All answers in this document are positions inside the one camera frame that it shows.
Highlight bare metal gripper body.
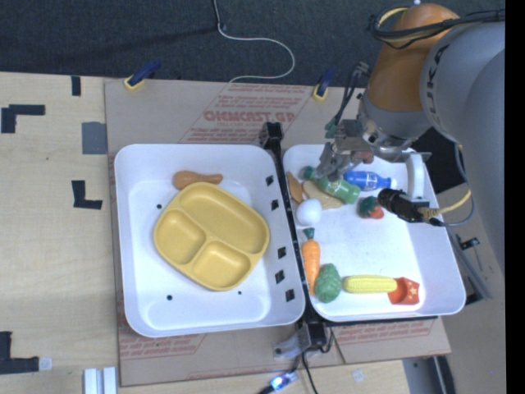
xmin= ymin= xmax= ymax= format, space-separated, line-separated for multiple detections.
xmin=332 ymin=118 xmax=415 ymax=165

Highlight green toy bottle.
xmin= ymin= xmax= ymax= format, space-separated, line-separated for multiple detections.
xmin=302 ymin=165 xmax=362 ymax=205

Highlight blue toy bottle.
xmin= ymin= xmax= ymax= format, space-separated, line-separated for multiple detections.
xmin=342 ymin=169 xmax=398 ymax=193

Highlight pale yellow toy bread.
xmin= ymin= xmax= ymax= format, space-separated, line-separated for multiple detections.
xmin=302 ymin=180 xmax=344 ymax=211

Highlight orange toy pizza slice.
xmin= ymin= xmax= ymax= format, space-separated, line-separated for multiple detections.
xmin=285 ymin=171 xmax=305 ymax=205

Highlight red toy strawberry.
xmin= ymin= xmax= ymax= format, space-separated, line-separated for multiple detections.
xmin=358 ymin=195 xmax=386 ymax=221

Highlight white toy egg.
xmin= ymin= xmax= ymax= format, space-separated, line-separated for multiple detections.
xmin=295 ymin=198 xmax=323 ymax=227

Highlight thin black rod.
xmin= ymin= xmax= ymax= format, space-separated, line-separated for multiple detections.
xmin=272 ymin=136 xmax=315 ymax=324

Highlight white plastic tray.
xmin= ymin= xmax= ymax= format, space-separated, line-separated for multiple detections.
xmin=113 ymin=143 xmax=307 ymax=339
xmin=281 ymin=143 xmax=468 ymax=324

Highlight orange toy carrot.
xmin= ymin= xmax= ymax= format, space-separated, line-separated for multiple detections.
xmin=301 ymin=227 xmax=322 ymax=296

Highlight green toy lettuce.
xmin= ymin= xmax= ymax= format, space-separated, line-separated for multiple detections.
xmin=313 ymin=263 xmax=343 ymax=305

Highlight yellow toy corn cob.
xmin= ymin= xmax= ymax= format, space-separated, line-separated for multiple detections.
xmin=341 ymin=274 xmax=399 ymax=296

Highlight red toy fries carton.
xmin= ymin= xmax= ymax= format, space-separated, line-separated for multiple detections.
xmin=387 ymin=276 xmax=422 ymax=307

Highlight yellow divided plate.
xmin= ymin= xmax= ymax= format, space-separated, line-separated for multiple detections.
xmin=153 ymin=181 xmax=272 ymax=292

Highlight brown toy chicken drumstick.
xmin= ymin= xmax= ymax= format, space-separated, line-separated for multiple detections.
xmin=171 ymin=170 xmax=225 ymax=191

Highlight brown cardboard board red print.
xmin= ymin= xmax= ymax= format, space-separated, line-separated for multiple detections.
xmin=103 ymin=78 xmax=452 ymax=387

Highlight black block with thin wires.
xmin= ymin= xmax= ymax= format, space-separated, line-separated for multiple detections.
xmin=300 ymin=320 xmax=330 ymax=350
xmin=260 ymin=121 xmax=285 ymax=151

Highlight black cylinder on white bracket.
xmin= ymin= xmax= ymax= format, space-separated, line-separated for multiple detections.
xmin=377 ymin=152 xmax=432 ymax=224

